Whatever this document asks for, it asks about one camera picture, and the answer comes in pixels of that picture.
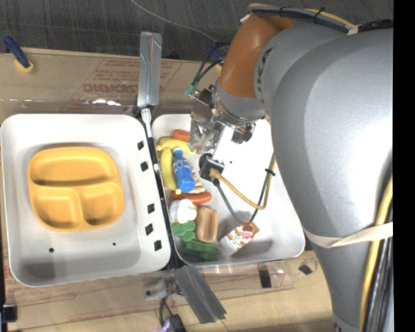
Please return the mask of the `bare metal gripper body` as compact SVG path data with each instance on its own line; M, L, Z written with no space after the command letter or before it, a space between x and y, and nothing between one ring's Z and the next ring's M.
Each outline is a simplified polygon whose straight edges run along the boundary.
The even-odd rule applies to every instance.
M237 116L227 110L224 101L220 98L221 94L220 88L215 86L201 92L195 91L191 95L195 99L191 110L191 120L199 122L203 130L216 131L218 133L217 143L226 127L232 128L232 142L237 144L248 142L255 130L255 120Z

